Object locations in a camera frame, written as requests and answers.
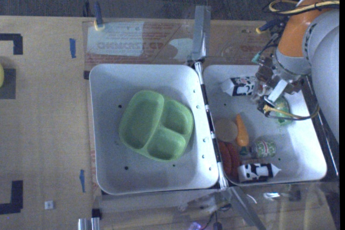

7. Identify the black and white cow carton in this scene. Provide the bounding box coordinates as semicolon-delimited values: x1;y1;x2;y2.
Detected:
220;76;257;97
237;162;282;184

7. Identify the green and white can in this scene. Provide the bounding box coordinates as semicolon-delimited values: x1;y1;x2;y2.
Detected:
250;136;278;159

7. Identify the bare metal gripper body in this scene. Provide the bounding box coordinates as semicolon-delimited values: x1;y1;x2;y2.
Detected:
254;56;302;95

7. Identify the green packet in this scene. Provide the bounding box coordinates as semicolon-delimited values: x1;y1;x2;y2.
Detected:
271;95;294;127

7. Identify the red-brown sausage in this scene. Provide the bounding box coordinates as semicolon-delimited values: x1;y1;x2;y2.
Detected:
218;140;242;182

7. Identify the white plastic tray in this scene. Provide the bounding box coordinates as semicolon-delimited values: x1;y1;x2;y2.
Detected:
202;64;328;187
88;63;220;196

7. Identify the orange carrot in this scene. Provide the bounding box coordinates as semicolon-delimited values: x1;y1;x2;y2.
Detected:
235;113;250;156

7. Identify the brown cardboard board, red print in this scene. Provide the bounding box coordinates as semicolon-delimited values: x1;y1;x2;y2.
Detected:
82;17;340;199

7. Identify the round brown biscuit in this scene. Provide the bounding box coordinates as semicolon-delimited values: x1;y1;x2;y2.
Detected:
213;117;239;143

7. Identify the green divided plate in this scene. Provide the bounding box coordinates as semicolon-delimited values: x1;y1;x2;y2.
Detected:
118;89;195;162

